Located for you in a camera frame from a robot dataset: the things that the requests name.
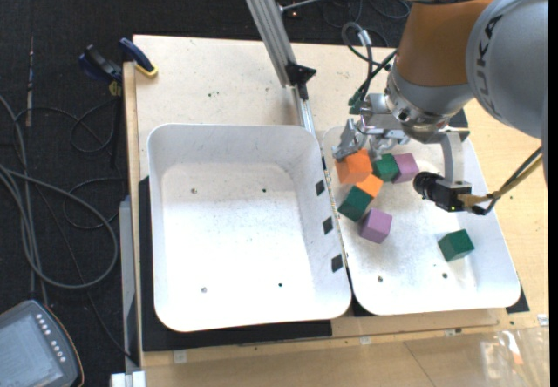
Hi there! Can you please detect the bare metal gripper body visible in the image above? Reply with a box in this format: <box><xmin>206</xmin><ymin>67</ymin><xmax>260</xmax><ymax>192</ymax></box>
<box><xmin>357</xmin><ymin>92</ymin><xmax>454</xmax><ymax>145</ymax></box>

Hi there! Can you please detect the green cube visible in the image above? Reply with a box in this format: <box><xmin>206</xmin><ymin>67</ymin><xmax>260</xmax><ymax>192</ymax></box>
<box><xmin>437</xmin><ymin>228</ymin><xmax>476</xmax><ymax>263</ymax></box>
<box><xmin>337</xmin><ymin>185</ymin><xmax>375</xmax><ymax>223</ymax></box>
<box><xmin>371</xmin><ymin>153</ymin><xmax>400</xmax><ymax>183</ymax></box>

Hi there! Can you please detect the orange cube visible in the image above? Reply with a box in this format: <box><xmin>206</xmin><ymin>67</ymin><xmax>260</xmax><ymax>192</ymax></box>
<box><xmin>356</xmin><ymin>173</ymin><xmax>384</xmax><ymax>200</ymax></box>
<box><xmin>334</xmin><ymin>148</ymin><xmax>374</xmax><ymax>186</ymax></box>

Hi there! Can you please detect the purple cube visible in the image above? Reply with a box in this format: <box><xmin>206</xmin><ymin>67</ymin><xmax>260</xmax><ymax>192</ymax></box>
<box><xmin>391</xmin><ymin>153</ymin><xmax>420</xmax><ymax>185</ymax></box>
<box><xmin>357</xmin><ymin>207</ymin><xmax>393</xmax><ymax>245</ymax></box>

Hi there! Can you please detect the white plastic tray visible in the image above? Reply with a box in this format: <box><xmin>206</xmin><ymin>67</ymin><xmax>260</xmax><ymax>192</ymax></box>
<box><xmin>321</xmin><ymin>125</ymin><xmax>522</xmax><ymax>317</ymax></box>
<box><xmin>146</xmin><ymin>122</ymin><xmax>353</xmax><ymax>333</ymax></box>

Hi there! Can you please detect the pale wood board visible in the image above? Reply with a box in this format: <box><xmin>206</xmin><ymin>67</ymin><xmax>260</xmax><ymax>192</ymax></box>
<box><xmin>132</xmin><ymin>33</ymin><xmax>549</xmax><ymax>369</ymax></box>

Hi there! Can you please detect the black cylinder on white bracket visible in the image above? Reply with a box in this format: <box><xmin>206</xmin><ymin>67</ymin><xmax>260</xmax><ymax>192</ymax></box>
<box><xmin>412</xmin><ymin>130</ymin><xmax>473</xmax><ymax>214</ymax></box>

